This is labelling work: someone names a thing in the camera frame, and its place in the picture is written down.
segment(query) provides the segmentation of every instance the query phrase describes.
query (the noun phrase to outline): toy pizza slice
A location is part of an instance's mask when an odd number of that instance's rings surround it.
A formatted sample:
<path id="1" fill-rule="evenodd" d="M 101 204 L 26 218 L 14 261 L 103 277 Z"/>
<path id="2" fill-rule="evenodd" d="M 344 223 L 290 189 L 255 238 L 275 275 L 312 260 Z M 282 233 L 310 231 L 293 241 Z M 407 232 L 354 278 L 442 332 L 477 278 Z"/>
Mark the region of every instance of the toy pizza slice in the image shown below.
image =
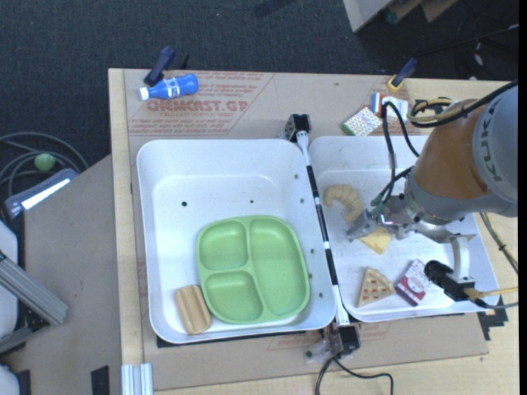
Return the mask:
<path id="1" fill-rule="evenodd" d="M 367 267 L 362 280 L 357 307 L 384 299 L 395 293 L 394 285 L 379 271 Z"/>

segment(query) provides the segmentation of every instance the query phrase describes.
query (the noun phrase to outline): white bottle cap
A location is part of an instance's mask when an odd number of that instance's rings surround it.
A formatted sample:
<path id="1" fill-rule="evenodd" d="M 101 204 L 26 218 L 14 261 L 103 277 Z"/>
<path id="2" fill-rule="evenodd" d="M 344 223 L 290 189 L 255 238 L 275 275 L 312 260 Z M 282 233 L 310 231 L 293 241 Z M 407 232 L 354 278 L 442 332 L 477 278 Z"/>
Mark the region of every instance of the white bottle cap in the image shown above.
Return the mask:
<path id="1" fill-rule="evenodd" d="M 141 101 L 146 101 L 150 98 L 148 94 L 148 88 L 139 88 L 139 96 L 141 96 Z"/>

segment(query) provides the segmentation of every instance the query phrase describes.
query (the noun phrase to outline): green ball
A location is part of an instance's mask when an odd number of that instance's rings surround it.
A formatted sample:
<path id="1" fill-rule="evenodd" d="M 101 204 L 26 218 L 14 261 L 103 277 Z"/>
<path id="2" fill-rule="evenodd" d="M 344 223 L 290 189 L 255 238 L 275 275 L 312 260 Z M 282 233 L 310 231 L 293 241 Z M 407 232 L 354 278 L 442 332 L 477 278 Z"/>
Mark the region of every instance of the green ball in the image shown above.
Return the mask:
<path id="1" fill-rule="evenodd" d="M 57 162 L 57 159 L 52 156 L 51 154 L 43 153 L 38 154 L 35 157 L 35 161 L 33 162 L 33 165 L 38 171 L 50 171 Z"/>

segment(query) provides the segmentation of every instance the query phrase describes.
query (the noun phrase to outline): blue marker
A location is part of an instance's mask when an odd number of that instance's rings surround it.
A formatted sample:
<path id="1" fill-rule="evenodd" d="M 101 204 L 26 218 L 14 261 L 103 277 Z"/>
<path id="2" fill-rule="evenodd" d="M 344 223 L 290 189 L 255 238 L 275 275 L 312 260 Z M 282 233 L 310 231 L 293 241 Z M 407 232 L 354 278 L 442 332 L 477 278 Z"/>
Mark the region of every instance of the blue marker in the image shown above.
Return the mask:
<path id="1" fill-rule="evenodd" d="M 188 75 L 169 77 L 159 81 L 152 88 L 139 88 L 139 96 L 143 101 L 151 98 L 172 100 L 183 95 L 193 95 L 198 92 L 198 88 L 198 78 L 189 73 Z"/>

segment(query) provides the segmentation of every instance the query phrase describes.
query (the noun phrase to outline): dark floor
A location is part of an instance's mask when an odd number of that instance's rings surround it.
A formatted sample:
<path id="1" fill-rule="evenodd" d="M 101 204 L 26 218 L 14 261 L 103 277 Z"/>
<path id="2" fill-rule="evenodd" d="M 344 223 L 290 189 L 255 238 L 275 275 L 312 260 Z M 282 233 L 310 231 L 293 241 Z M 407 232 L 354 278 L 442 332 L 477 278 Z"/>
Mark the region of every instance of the dark floor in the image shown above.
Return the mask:
<path id="1" fill-rule="evenodd" d="M 393 74 L 423 50 L 518 23 L 519 2 L 461 0 L 432 23 L 418 8 L 355 34 L 343 0 L 0 0 L 0 136 L 49 133 L 91 165 L 110 153 L 108 69 L 151 68 L 167 45 L 188 69 Z M 423 57 L 414 76 L 513 80 L 518 47 L 515 30 L 482 44 L 484 67 L 472 42 Z M 17 153 L 0 146 L 0 171 Z"/>

